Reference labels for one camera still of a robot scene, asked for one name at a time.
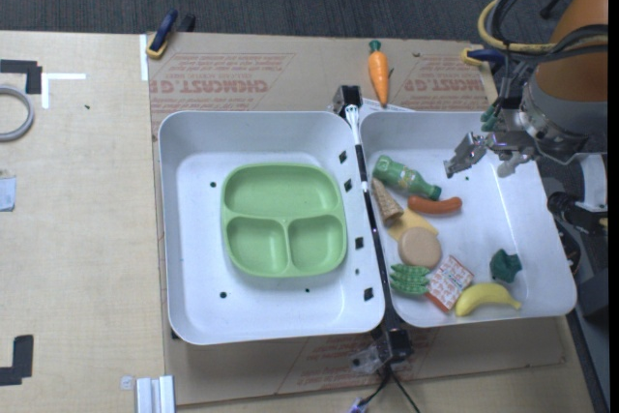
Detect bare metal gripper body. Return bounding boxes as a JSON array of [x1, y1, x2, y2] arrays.
[[486, 106, 590, 162]]

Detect white plastic tray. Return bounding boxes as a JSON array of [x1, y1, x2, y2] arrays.
[[158, 110, 387, 346], [359, 110, 578, 329]]

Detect orange sausage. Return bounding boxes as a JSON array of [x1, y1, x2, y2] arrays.
[[406, 195, 463, 217]]

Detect green bottle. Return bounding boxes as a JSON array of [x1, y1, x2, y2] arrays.
[[371, 154, 443, 202]]

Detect yellow cheese slice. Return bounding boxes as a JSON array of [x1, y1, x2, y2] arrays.
[[387, 207, 440, 244]]

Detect tan waffle cone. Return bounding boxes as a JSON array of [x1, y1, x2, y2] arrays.
[[370, 177, 405, 225]]

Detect green broccoli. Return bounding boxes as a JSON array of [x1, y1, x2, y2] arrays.
[[488, 248, 524, 284]]

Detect tan round biscuit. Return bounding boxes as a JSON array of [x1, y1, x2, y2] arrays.
[[397, 226, 443, 270]]

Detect thin black and white rod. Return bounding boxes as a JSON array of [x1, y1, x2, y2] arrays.
[[344, 104, 403, 331]]

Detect orange carrot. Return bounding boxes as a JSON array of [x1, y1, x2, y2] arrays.
[[367, 39, 392, 108]]

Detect orange and white carton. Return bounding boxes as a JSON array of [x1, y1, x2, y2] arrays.
[[425, 254, 476, 315]]

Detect yellow banana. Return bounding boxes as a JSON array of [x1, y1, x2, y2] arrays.
[[454, 281, 523, 318]]

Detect green pea pods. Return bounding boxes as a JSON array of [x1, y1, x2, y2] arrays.
[[389, 262, 432, 298]]

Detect green divided plate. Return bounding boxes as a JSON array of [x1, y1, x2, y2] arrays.
[[221, 162, 349, 279]]

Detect brown cardboard board, red print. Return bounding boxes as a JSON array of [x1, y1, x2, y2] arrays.
[[146, 31, 568, 406]]

